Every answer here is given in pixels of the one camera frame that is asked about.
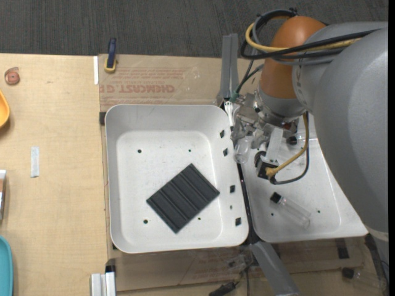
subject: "black rectangular object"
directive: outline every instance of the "black rectangular object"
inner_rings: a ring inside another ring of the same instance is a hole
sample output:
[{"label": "black rectangular object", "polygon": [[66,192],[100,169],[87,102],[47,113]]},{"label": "black rectangular object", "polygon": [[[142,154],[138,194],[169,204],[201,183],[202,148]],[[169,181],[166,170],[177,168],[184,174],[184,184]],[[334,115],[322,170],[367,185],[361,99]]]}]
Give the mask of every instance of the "black rectangular object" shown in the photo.
[{"label": "black rectangular object", "polygon": [[218,195],[219,191],[191,163],[147,203],[177,233]]}]

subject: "blue object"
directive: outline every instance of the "blue object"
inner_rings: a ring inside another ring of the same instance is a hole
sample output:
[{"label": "blue object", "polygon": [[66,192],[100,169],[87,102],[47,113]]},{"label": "blue object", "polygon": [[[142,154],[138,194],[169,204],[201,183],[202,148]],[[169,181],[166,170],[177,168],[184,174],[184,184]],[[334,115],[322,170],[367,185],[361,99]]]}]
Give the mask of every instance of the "blue object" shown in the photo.
[{"label": "blue object", "polygon": [[12,296],[14,267],[11,248],[6,239],[0,236],[0,295]]},{"label": "blue object", "polygon": [[114,66],[114,61],[115,61],[115,48],[117,39],[116,38],[111,38],[109,41],[109,57],[107,59],[107,68],[112,68]]}]

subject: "clear plastic bottle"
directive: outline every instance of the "clear plastic bottle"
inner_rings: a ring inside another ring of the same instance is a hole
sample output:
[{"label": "clear plastic bottle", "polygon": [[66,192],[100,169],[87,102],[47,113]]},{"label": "clear plastic bottle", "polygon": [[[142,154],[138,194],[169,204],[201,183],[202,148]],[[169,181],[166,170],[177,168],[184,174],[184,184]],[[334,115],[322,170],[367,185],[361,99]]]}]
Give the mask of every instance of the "clear plastic bottle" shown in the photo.
[{"label": "clear plastic bottle", "polygon": [[310,226],[310,216],[311,213],[306,209],[301,207],[294,201],[287,199],[286,197],[279,195],[279,193],[274,192],[270,198],[271,204],[279,212],[283,212],[289,220],[299,224],[304,229]]},{"label": "clear plastic bottle", "polygon": [[387,288],[385,278],[379,278],[377,274],[368,272],[364,269],[343,268],[341,270],[343,277],[350,281],[355,288],[365,290],[377,290],[384,292]]},{"label": "clear plastic bottle", "polygon": [[235,149],[233,151],[233,159],[235,160],[235,162],[246,163],[248,161],[253,139],[254,137],[250,132],[237,141]]}]

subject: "clamp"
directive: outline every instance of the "clamp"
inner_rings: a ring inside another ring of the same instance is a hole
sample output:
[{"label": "clamp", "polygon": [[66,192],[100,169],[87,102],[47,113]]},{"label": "clamp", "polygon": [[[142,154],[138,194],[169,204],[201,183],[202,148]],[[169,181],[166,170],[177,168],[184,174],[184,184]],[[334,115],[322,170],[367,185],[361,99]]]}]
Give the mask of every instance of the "clamp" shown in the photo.
[{"label": "clamp", "polygon": [[115,48],[116,48],[117,39],[110,38],[109,41],[109,56],[106,58],[104,62],[104,70],[108,73],[115,72],[115,67],[117,66],[117,60],[115,59]]}]

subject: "yellow cable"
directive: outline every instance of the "yellow cable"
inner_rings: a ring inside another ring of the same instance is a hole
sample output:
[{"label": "yellow cable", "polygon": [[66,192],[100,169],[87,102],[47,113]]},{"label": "yellow cable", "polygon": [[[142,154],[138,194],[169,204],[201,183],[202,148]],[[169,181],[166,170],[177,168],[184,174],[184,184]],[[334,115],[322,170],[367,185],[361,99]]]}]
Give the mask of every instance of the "yellow cable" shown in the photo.
[{"label": "yellow cable", "polygon": [[299,158],[306,151],[307,146],[309,145],[309,124],[307,122],[307,115],[306,115],[306,113],[303,114],[303,122],[304,122],[304,127],[306,129],[306,140],[304,142],[303,148],[296,155],[294,155],[293,157],[289,158],[287,161],[285,161],[284,163],[282,163],[278,167],[276,167],[276,168],[266,168],[266,175],[269,178],[275,176],[276,173],[278,173],[281,169],[285,168],[291,162],[294,162],[297,158]]},{"label": "yellow cable", "polygon": [[[249,37],[253,26],[254,26],[254,23],[252,23],[246,31],[246,41],[253,48],[256,48],[256,49],[259,49],[260,51],[265,51],[265,52],[284,51],[285,49],[289,49],[287,47],[265,46],[265,45],[260,45],[260,44],[253,42],[253,40]],[[306,52],[307,51],[324,51],[326,49],[346,47],[346,46],[350,46],[351,44],[355,43],[356,41],[358,41],[360,39],[361,38],[352,38],[352,39],[348,39],[346,41],[331,43],[331,44],[328,44],[325,46],[308,48],[308,49],[305,49],[304,51],[306,51]]]}]

